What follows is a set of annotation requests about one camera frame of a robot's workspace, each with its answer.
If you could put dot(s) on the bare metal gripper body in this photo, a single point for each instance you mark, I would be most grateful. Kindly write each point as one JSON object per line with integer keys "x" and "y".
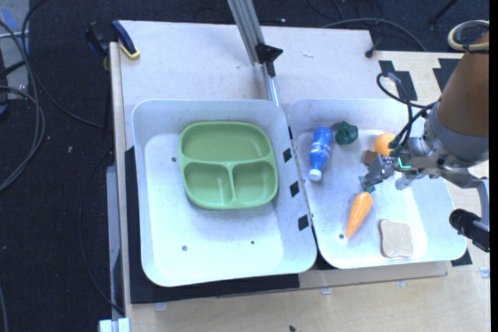
{"x": 419, "y": 153}

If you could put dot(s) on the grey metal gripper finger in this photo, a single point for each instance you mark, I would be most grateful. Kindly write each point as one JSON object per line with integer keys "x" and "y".
{"x": 375, "y": 172}
{"x": 406, "y": 179}

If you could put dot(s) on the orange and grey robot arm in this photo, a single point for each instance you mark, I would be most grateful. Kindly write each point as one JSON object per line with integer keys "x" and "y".
{"x": 465, "y": 97}

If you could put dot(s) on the brown cube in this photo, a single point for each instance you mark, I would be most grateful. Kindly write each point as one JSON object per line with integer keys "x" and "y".
{"x": 370, "y": 157}

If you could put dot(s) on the orange ball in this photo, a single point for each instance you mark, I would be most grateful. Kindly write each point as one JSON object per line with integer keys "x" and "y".
{"x": 383, "y": 144}

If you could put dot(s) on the orange carrot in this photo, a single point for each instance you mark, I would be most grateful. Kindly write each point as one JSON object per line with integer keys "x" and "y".
{"x": 358, "y": 212}

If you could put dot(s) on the green broccoli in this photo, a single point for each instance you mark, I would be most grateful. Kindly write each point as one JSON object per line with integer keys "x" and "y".
{"x": 346, "y": 133}

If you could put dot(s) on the white plastic tray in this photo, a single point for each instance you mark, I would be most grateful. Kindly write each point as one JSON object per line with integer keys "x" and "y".
{"x": 218, "y": 237}
{"x": 334, "y": 206}

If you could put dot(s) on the blue plastic bottle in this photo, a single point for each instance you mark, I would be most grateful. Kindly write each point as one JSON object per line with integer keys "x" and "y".
{"x": 321, "y": 147}

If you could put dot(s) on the beige bread slice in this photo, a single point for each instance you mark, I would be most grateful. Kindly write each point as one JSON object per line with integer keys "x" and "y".
{"x": 396, "y": 239}

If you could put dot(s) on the thin black and white rod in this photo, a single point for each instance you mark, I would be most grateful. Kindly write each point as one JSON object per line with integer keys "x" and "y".
{"x": 274, "y": 91}

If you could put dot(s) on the green divided plate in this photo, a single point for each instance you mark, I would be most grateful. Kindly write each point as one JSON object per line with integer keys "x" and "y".
{"x": 227, "y": 161}

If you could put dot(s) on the pale flat board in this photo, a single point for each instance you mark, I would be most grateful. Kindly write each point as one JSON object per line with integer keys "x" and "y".
{"x": 194, "y": 62}

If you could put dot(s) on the black cylinder on white bracket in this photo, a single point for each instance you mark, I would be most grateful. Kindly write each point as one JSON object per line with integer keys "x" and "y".
{"x": 467, "y": 223}

